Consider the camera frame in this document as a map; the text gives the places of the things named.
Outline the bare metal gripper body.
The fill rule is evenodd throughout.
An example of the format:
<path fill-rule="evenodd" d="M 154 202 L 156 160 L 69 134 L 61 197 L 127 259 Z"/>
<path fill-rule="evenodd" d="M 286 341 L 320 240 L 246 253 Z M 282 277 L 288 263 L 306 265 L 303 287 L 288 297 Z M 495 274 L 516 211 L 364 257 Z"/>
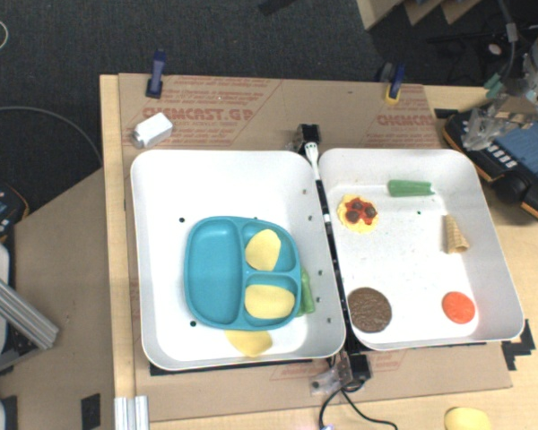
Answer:
<path fill-rule="evenodd" d="M 530 124 L 538 120 L 538 76 L 509 79 L 506 93 L 501 112 L 509 121 Z"/>

